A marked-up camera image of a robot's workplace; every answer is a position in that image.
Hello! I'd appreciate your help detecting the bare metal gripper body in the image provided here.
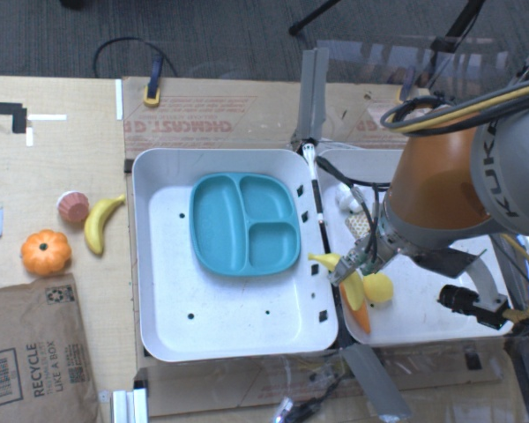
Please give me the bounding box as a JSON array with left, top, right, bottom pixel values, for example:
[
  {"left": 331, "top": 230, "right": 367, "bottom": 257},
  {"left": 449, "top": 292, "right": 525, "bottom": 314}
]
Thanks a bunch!
[{"left": 342, "top": 218, "right": 410, "bottom": 278}]

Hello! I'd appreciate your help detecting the yellow banana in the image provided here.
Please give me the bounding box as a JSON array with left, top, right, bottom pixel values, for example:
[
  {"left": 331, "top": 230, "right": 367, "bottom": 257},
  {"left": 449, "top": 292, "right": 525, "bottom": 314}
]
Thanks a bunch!
[
  {"left": 84, "top": 193, "right": 127, "bottom": 256},
  {"left": 307, "top": 252, "right": 366, "bottom": 312}
]

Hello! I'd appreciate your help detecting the beige patterned biscuit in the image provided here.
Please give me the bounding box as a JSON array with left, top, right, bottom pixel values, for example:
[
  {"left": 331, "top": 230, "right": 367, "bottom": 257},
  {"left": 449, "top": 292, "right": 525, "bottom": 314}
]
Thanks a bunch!
[{"left": 344, "top": 212, "right": 374, "bottom": 240}]

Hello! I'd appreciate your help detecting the yellow ball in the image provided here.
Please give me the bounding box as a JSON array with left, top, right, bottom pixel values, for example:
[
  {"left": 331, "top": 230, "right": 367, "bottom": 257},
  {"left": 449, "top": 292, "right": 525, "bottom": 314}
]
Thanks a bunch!
[{"left": 362, "top": 272, "right": 395, "bottom": 304}]

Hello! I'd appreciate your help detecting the orange carrot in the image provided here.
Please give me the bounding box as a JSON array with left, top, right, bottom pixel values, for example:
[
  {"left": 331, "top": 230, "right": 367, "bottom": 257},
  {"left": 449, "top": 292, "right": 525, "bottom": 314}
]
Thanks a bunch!
[{"left": 338, "top": 282, "right": 372, "bottom": 336}]

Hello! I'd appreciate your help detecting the white lumpy toy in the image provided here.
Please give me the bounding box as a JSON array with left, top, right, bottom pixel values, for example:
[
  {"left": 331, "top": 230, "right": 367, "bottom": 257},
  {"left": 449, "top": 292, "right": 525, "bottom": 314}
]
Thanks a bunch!
[{"left": 334, "top": 182, "right": 363, "bottom": 213}]

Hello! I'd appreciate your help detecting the white plastic tray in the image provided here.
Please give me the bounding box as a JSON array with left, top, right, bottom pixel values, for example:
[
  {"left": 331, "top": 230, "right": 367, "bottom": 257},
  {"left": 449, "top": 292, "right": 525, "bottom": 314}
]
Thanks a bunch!
[
  {"left": 130, "top": 147, "right": 339, "bottom": 363},
  {"left": 316, "top": 147, "right": 519, "bottom": 348}
]

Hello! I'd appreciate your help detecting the thin black and white rod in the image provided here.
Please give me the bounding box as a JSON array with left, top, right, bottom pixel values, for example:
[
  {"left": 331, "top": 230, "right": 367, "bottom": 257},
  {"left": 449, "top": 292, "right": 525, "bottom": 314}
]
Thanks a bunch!
[{"left": 302, "top": 144, "right": 332, "bottom": 256}]

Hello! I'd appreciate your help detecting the blue divided plate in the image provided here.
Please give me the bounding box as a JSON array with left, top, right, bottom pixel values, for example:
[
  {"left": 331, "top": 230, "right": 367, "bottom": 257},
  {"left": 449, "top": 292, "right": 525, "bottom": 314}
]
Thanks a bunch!
[{"left": 189, "top": 172, "right": 302, "bottom": 278}]

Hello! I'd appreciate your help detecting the brown cardboard board, red print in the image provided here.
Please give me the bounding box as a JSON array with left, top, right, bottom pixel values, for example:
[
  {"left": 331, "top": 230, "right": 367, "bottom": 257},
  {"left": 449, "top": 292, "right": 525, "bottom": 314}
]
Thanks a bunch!
[{"left": 122, "top": 76, "right": 515, "bottom": 417}]

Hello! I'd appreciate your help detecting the black tripod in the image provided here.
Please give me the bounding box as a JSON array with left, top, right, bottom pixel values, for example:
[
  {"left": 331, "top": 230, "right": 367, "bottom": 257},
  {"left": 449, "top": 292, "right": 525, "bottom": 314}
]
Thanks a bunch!
[{"left": 288, "top": 0, "right": 508, "bottom": 88}]

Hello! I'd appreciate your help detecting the pink cupcake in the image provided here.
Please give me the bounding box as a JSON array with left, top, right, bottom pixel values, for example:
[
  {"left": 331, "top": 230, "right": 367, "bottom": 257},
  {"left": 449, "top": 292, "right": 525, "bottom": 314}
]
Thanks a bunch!
[{"left": 56, "top": 190, "right": 91, "bottom": 225}]

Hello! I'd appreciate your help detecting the orange pumpkin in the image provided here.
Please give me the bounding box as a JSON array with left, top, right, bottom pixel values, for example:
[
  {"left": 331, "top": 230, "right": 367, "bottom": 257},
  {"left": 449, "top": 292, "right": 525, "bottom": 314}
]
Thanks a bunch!
[{"left": 20, "top": 229, "right": 73, "bottom": 278}]

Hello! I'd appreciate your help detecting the brown paper mailer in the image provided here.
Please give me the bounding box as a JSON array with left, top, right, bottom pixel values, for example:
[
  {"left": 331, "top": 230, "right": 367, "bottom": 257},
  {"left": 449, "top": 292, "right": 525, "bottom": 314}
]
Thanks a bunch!
[{"left": 0, "top": 272, "right": 101, "bottom": 423}]

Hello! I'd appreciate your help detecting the black cylinder on white bracket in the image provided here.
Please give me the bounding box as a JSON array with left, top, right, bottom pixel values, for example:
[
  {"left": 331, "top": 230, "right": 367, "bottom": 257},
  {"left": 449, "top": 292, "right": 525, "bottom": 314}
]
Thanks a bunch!
[{"left": 437, "top": 260, "right": 511, "bottom": 330}]

